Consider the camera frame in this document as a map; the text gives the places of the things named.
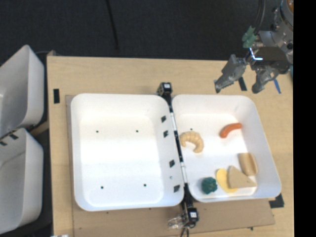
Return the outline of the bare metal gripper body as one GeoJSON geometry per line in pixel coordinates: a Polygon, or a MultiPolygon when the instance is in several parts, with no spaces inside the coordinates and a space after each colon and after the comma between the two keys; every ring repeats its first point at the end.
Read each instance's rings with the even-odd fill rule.
{"type": "Polygon", "coordinates": [[[261,64],[278,71],[288,71],[293,65],[293,34],[282,31],[259,31],[254,42],[255,57],[261,64]]]}

